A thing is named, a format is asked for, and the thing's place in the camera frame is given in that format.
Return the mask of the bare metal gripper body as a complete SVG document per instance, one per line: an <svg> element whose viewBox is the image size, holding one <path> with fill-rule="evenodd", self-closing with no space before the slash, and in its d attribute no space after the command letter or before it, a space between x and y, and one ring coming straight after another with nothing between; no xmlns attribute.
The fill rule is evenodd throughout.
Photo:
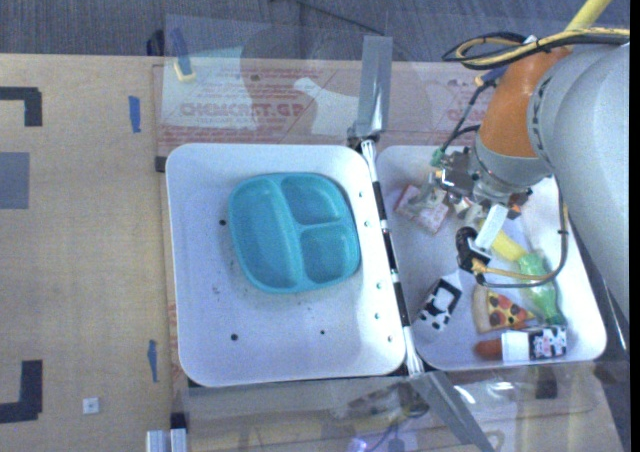
<svg viewBox="0 0 640 452"><path fill-rule="evenodd" d="M488 170L471 147L449 152L437 148L433 154L433 166L440 172L441 188L477 203L524 204L531 196L530 187L508 183Z"/></svg>

